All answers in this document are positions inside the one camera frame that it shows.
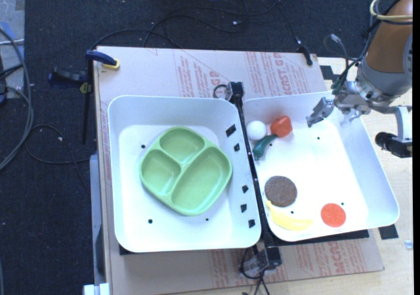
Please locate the white plastic tray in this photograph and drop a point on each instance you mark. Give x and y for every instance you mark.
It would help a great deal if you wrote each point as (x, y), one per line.
(328, 169)
(131, 228)

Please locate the green chili pepper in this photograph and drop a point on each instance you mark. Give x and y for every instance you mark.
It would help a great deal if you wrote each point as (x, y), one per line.
(260, 149)

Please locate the orange flat disc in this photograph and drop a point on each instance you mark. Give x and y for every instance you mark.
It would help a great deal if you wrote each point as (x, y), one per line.
(333, 215)

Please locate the white ball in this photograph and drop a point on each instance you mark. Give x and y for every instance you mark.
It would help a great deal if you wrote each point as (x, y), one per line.
(256, 130)

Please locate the green divided plate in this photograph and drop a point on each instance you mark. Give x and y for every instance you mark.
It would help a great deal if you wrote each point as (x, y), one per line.
(197, 185)

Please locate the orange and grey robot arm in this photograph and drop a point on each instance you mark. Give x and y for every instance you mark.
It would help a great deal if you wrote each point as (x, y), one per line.
(390, 44)

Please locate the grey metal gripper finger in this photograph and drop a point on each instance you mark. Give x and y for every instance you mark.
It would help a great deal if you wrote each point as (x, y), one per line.
(320, 111)
(349, 117)

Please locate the thin black rod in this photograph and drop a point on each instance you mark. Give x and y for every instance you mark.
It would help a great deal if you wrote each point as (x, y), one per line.
(254, 169)

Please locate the orange bell pepper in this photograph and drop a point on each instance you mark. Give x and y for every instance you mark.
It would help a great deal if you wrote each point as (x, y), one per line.
(281, 127)

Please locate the black cylinder on white bracket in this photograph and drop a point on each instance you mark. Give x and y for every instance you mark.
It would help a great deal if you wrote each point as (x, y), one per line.
(392, 143)

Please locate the brown round biscuit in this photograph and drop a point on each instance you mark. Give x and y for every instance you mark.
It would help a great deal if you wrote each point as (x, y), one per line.
(281, 191)

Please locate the yellow banana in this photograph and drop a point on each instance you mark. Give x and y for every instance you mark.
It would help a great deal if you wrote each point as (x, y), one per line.
(288, 222)

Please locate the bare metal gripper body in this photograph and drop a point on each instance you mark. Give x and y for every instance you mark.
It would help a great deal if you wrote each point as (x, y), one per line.
(367, 100)

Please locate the brown cardboard board red print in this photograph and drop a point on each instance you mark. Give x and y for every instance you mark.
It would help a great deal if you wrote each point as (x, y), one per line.
(183, 70)

